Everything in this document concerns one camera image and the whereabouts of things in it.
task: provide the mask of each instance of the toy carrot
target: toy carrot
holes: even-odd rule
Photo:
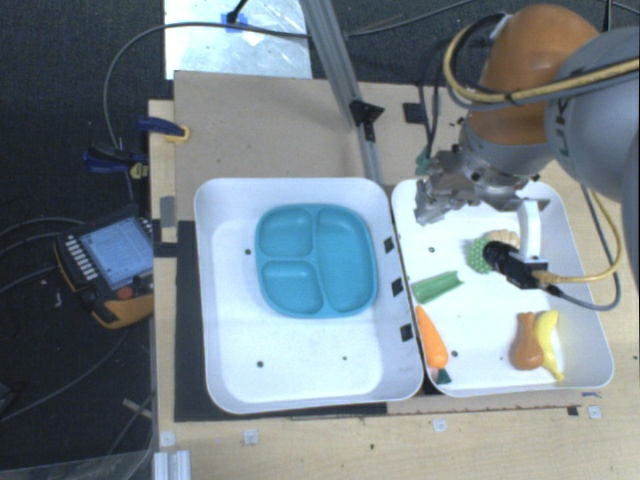
[[[427,365],[438,370],[438,378],[436,384],[448,384],[451,378],[444,369],[449,362],[449,354],[447,347],[438,334],[436,326],[433,325],[431,319],[422,306],[416,306],[416,316],[418,317],[418,327],[420,328],[420,336],[422,336],[422,350],[427,360]]]

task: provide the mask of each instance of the red button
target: red button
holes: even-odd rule
[[[119,288],[116,292],[116,295],[120,300],[127,300],[133,297],[133,288],[131,286],[123,286]]]

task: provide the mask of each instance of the brown toy pear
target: brown toy pear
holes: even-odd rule
[[[519,341],[513,352],[513,365],[519,370],[533,370],[542,365],[544,352],[533,332],[534,313],[519,313]]]

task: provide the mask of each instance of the white tray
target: white tray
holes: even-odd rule
[[[347,207],[369,227],[378,295],[364,312],[298,319],[263,299],[256,225],[268,210],[299,203]],[[378,185],[359,178],[216,179],[199,188],[195,219],[207,388],[220,408],[248,414],[393,401],[420,388],[424,370],[389,202]],[[403,291],[394,295],[396,280]]]
[[[474,239],[493,230],[520,233],[515,212],[499,213],[486,204],[451,211],[444,220],[425,227],[416,223],[415,180],[400,183],[392,194],[392,207],[402,258],[409,284],[449,270],[464,282],[424,306],[449,350],[447,372],[451,384],[437,386],[455,396],[477,396],[522,391],[593,388],[613,376],[613,358],[596,311],[580,308],[541,290],[520,290],[497,272],[478,274],[466,264]],[[552,272],[583,273],[571,229],[555,191],[543,183],[529,183],[521,197],[549,199],[541,212],[542,250]],[[563,285],[574,297],[591,301],[585,284]],[[566,375],[555,382],[540,367],[516,370],[510,350],[521,312],[557,309],[560,317],[552,344],[560,370]],[[433,379],[434,372],[428,371]]]

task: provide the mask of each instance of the wooden table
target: wooden table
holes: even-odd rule
[[[211,130],[195,129],[191,140],[207,136],[211,148],[207,165],[214,176],[245,177],[247,169],[256,176],[265,176],[273,169],[278,169],[275,175],[283,176],[361,175],[355,134],[345,131],[339,123],[341,116],[326,82],[229,75],[197,75],[191,82],[199,80],[203,80],[199,90],[205,94],[211,84],[216,88],[215,94],[202,102],[201,110],[206,112],[208,108],[215,114],[211,118],[216,125],[215,136],[206,135]],[[174,119],[176,109],[180,114],[180,105],[197,105],[195,100],[183,101],[189,96],[181,93],[177,83],[175,105],[152,101],[152,115]],[[414,159],[424,145],[424,130],[405,123],[402,103],[417,101],[415,88],[363,83],[361,89],[366,101],[386,108],[376,122],[385,183],[394,185],[411,178]],[[436,149],[447,148],[457,139],[456,122],[463,115],[461,109],[444,100]],[[329,122],[325,122],[327,116],[331,116]],[[292,129],[297,135],[281,133]],[[298,140],[300,130],[305,137]],[[333,162],[334,150],[323,153],[333,140],[346,141],[334,143],[344,160],[337,166],[323,165],[327,155],[328,161]],[[229,144],[233,147],[225,150],[227,157],[220,161],[225,153],[221,148],[224,150]],[[310,144],[321,144],[311,152],[316,160],[313,165],[304,160]],[[183,174],[176,171],[176,166],[180,168],[176,149],[180,147],[165,142],[158,134],[150,137],[152,216],[162,217],[164,242],[176,240],[176,217],[188,218],[192,212],[189,194],[201,177],[189,174],[187,181],[176,181]],[[252,164],[246,156],[251,147],[259,164]],[[243,154],[234,157],[233,149],[241,149]],[[286,162],[282,161],[283,151]],[[194,172],[199,168],[203,167],[194,166]],[[542,177],[565,203],[585,271],[602,269],[606,260],[579,186],[555,162],[543,171]],[[193,186],[182,193],[183,189],[177,186],[181,183]],[[161,200],[163,204],[167,200],[175,202],[176,214],[167,216],[165,206],[165,215],[161,215]],[[607,202],[606,206],[620,224],[618,205]],[[493,400],[431,397],[440,400],[426,409],[423,403],[412,405],[417,403],[414,400],[401,404],[397,411],[391,407],[390,412],[397,415],[205,423],[173,420],[176,261],[156,258],[154,267],[158,427],[161,433],[175,433],[174,448],[191,451],[194,479],[600,480],[631,479],[639,474],[638,292],[626,261],[620,271],[621,303],[613,312],[601,316],[615,360],[614,378],[594,393],[556,393],[549,398],[550,403],[545,403],[544,393],[533,398],[520,394]],[[611,285],[611,281],[593,284],[596,302],[610,300]],[[578,415],[569,415],[567,405],[578,406]],[[601,417],[591,417],[590,406],[596,407],[591,409],[593,415],[599,410]],[[446,430],[438,431],[442,430],[443,421]],[[244,443],[246,430],[258,431],[257,444]]]

